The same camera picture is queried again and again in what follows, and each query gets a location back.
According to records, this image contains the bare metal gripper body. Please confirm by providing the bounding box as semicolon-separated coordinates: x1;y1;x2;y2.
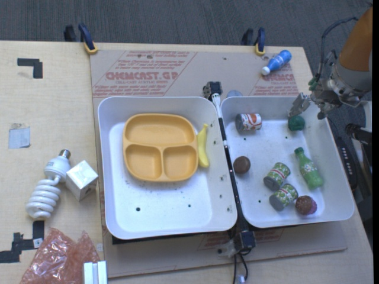
309;75;370;112

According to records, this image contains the green broccoli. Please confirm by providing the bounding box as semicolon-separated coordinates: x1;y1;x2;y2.
287;115;306;132

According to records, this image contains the blue and white bottle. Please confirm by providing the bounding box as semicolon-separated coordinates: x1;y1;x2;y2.
261;49;293;76

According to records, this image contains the red and white can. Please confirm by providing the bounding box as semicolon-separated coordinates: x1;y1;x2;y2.
235;112;263;133

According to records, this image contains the white plastic tray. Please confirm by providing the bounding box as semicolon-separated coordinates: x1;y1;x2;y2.
220;95;355;229
97;96;238;240

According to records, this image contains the green bottle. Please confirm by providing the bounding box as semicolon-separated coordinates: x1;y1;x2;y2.
294;147;325;191

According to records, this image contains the green and white can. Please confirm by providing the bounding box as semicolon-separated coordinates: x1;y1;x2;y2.
268;183;299;212
263;162;291;192

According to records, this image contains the brown ball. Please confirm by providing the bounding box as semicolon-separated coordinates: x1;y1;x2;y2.
233;156;252;175

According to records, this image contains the thin black and white rod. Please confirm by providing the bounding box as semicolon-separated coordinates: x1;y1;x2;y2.
211;92;250;234

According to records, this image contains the brown and purple round toy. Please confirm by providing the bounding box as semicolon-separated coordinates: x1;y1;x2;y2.
294;195;318;216

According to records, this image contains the yellow banana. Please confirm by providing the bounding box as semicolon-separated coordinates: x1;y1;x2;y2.
196;124;210;169

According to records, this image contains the brown cardboard board red print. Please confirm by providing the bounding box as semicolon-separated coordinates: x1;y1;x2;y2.
89;49;348;279

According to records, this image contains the orange divided plate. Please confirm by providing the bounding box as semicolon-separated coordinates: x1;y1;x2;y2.
122;113;200;183

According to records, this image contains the white cube box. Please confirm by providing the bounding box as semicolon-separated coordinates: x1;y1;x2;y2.
65;160;99;202

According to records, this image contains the white rectangular block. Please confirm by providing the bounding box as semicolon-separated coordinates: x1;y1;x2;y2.
83;260;108;284

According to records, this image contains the white spiral light bulb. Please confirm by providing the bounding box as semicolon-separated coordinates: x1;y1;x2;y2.
25;149;73;221

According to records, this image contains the pink bubble wrap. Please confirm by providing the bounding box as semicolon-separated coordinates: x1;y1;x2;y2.
19;227;102;284

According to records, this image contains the black cylinder on white bracket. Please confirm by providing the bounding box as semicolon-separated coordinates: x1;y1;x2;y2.
345;99;373;145

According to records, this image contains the black block with thin wires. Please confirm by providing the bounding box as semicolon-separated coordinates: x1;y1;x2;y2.
236;231;257;251
203;81;223;99

